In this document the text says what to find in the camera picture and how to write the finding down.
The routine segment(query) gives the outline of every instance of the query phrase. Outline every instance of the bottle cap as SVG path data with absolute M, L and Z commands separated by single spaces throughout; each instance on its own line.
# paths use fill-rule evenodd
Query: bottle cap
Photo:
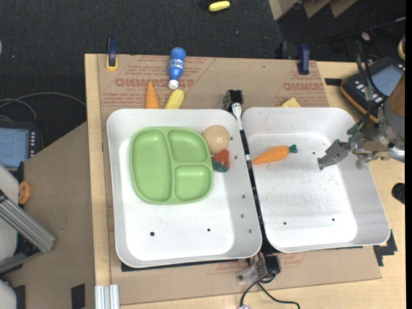
M 177 80 L 170 80 L 169 81 L 169 88 L 170 89 L 176 89 L 179 87 L 179 82 Z

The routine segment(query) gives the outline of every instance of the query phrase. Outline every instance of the dark floor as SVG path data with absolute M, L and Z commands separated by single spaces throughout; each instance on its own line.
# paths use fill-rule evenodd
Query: dark floor
M 119 53 L 168 55 L 183 46 L 191 56 L 274 58 L 282 43 L 306 43 L 318 61 L 354 61 L 355 40 L 331 36 L 392 22 L 406 15 L 406 0 L 360 0 L 338 18 L 326 6 L 308 19 L 300 4 L 273 20 L 268 0 L 230 0 L 211 14 L 202 0 L 0 0 L 0 119 L 32 120 L 22 104 L 4 98 L 58 92 L 85 99 L 84 54 L 104 53 L 110 34 Z M 372 33 L 366 53 L 398 58 L 406 22 Z M 84 106 L 64 97 L 25 99 L 37 113 L 45 146 L 86 120 Z

